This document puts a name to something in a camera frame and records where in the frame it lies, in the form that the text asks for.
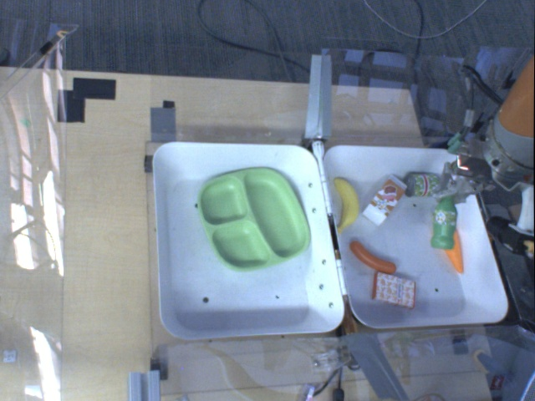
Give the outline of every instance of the white cable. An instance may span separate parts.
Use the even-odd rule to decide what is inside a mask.
[[[468,18],[472,17],[479,9],[482,8],[482,6],[488,2],[488,0],[483,0],[479,6],[477,6],[477,8],[475,8],[474,10],[472,10],[470,13],[468,13],[464,18],[461,18],[459,21],[457,21],[456,23],[454,23],[451,27],[448,27],[447,29],[445,29],[444,31],[442,31],[441,33],[437,33],[437,34],[432,34],[432,35],[429,35],[429,36],[417,36],[415,34],[410,34],[410,33],[407,33],[405,31],[402,31],[400,29],[398,29],[396,26],[392,25],[391,23],[389,23],[386,19],[384,19],[383,17],[381,17],[377,11],[375,11],[375,9],[373,9],[370,4],[368,3],[368,0],[363,0],[364,2],[364,5],[377,17],[379,18],[383,23],[385,23],[386,25],[388,25],[390,28],[392,28],[394,31],[396,31],[397,33],[399,34],[402,34],[406,37],[409,37],[409,38],[418,38],[418,39],[423,39],[423,40],[428,40],[430,38],[437,38],[437,37],[440,37],[440,36],[443,36],[444,34],[447,34],[449,33],[453,28],[455,27],[458,27],[459,25],[461,25],[462,23],[464,23]]]

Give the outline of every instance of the green bottle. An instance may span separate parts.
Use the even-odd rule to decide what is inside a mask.
[[[441,201],[433,212],[433,237],[431,246],[441,250],[453,248],[453,234],[457,224],[457,209],[453,203],[453,197],[447,196]]]

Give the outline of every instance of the white tray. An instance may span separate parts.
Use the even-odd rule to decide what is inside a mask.
[[[341,145],[327,152],[324,163],[331,181],[344,177],[351,182],[362,212],[377,182],[387,175],[441,173],[444,163],[451,160],[452,155],[445,150]],[[339,237],[351,307],[364,325],[434,327],[491,323],[505,317],[507,295],[476,197],[470,196],[466,203],[457,205],[463,274],[455,271],[443,251],[431,247],[435,206],[432,198],[404,196],[381,226],[360,215]],[[414,309],[372,300],[375,271],[354,257],[349,250],[352,240],[361,241],[377,256],[393,261],[398,268],[396,275],[416,282]]]
[[[310,226],[301,255],[249,272],[225,266],[195,208],[201,186],[265,166],[290,181]],[[344,315],[316,160],[291,145],[169,143],[153,159],[160,315],[185,339],[328,332]]]

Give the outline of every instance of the red and white box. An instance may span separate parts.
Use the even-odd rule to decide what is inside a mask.
[[[403,277],[376,272],[372,298],[402,307],[414,308],[416,282]]]

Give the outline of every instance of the green plate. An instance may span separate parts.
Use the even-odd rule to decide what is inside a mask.
[[[225,264],[260,269],[303,252],[310,230],[292,186],[279,172],[250,168],[209,180],[199,193],[208,239]]]

